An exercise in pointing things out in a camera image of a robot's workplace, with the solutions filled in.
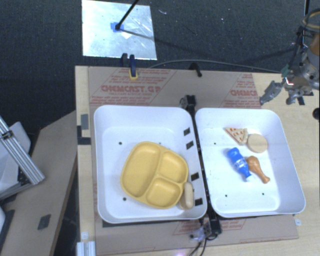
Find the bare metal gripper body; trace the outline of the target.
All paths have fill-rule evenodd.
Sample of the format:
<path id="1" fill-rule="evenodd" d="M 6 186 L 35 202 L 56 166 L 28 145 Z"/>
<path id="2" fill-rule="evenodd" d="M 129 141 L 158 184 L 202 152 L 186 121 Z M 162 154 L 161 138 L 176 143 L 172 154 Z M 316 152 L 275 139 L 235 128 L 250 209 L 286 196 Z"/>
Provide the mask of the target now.
<path id="1" fill-rule="evenodd" d="M 319 71 L 293 69 L 284 77 L 284 89 L 289 97 L 309 95 L 313 90 L 320 89 Z"/>

